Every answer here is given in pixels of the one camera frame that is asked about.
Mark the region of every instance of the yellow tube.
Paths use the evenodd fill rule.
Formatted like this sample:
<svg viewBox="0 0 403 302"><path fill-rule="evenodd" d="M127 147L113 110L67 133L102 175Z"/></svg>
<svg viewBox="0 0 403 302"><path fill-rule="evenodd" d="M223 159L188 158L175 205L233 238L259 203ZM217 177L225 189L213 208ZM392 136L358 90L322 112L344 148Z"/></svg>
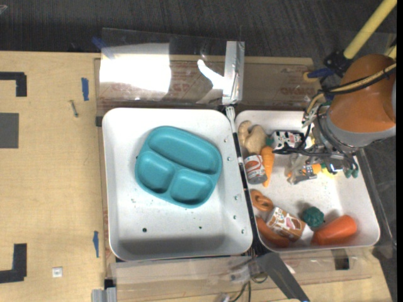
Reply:
<svg viewBox="0 0 403 302"><path fill-rule="evenodd" d="M396 60L396 56L397 56L397 45L395 45L395 47L393 47L393 49L388 53L388 56L391 59Z"/></svg>
<svg viewBox="0 0 403 302"><path fill-rule="evenodd" d="M343 55L347 59L353 59L361 47L372 36L382 21L396 6L397 0L383 0L379 7L372 14L370 19L365 23L364 27L354 37L353 41L348 45Z"/></svg>

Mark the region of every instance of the wooden surface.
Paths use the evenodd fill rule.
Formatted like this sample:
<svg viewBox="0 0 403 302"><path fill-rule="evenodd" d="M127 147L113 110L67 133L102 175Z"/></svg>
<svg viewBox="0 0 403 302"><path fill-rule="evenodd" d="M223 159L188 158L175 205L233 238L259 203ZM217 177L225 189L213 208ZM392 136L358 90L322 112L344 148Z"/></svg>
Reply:
<svg viewBox="0 0 403 302"><path fill-rule="evenodd" d="M14 243L28 246L27 277L0 284L0 301L91 301L91 290L103 287L103 211L94 124L93 60L98 57L0 52L0 71L28 76L26 98L15 97L15 82L0 81L0 112L20 114L19 148L0 149L0 270L11 268ZM89 101L83 100L82 77L89 80ZM94 231L99 232L99 258ZM312 301L390 301L378 260L369 255L369 261L371 278L303 289ZM53 278L52 268L59 266L63 277ZM279 289L252 293L252 301L284 298ZM204 296L182 301L213 300Z"/></svg>

